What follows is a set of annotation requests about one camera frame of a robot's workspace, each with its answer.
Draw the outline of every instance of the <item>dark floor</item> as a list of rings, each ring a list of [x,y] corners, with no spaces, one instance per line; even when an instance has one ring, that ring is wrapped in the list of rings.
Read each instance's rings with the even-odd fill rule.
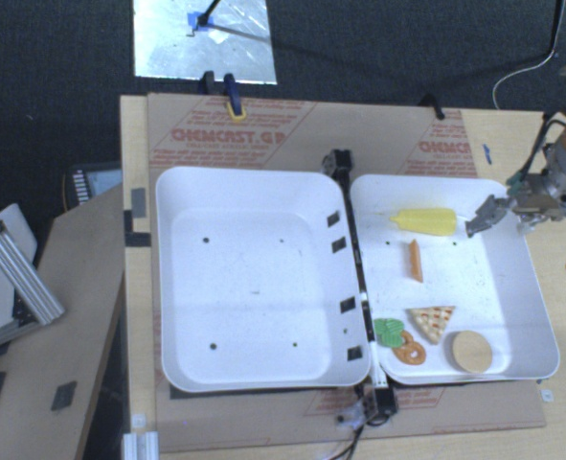
[[[480,108],[493,108],[500,77],[547,51],[555,8],[555,0],[267,4],[279,84],[241,86],[243,95],[416,104],[431,92],[444,106]],[[135,78],[132,37],[132,0],[0,0],[0,209],[18,202],[36,233],[61,213],[70,166],[119,159],[120,95],[196,90]],[[502,85],[500,105],[566,110],[557,75],[565,64],[566,11],[557,58]],[[113,409],[116,396],[102,400]]]

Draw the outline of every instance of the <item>white tray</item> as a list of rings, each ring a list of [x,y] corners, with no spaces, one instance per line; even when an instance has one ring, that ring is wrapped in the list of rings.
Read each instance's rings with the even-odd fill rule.
[[[480,380],[540,379],[552,375],[559,352],[525,238],[517,218],[508,214],[498,225],[469,239],[464,222],[488,195],[506,189],[484,179],[364,175],[351,186],[372,318],[392,317],[426,350],[419,366],[399,361],[378,346],[385,372],[402,383],[419,385]],[[400,209],[451,208],[457,232],[436,237],[401,231],[389,221]],[[408,243],[420,247],[424,283],[410,275]],[[439,345],[414,326],[407,310],[454,305],[455,312]],[[450,352],[457,332],[482,334],[493,361],[481,375],[458,368]]]
[[[162,361],[174,386],[204,392],[365,378],[370,352],[351,239],[331,179],[174,168],[157,181],[156,207]]]

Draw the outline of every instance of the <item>gray tape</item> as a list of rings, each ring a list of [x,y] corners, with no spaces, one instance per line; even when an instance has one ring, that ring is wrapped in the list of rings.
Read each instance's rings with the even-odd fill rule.
[[[143,219],[147,216],[147,190],[145,188],[131,190],[131,215],[135,219]]]

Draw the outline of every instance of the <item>pizza slice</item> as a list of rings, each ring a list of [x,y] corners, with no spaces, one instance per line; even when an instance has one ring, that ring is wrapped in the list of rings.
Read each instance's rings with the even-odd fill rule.
[[[444,329],[453,315],[455,307],[429,307],[426,309],[410,309],[417,326],[432,344],[438,344]]]

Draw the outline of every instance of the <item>silver reflective sheet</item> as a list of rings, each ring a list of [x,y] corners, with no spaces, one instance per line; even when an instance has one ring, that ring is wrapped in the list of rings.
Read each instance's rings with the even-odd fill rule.
[[[213,70],[222,81],[276,84],[265,0],[221,0],[213,27],[192,34],[189,14],[213,0],[133,0],[135,74],[199,80]]]

